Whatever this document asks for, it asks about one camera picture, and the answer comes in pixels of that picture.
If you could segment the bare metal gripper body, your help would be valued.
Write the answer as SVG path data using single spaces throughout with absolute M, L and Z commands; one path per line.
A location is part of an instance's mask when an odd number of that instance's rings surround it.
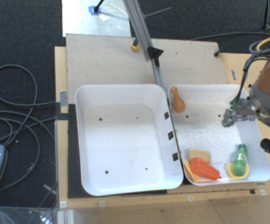
M 236 121 L 253 121 L 255 119 L 264 124 L 270 124 L 270 110 L 255 97 L 233 100 L 233 117 Z

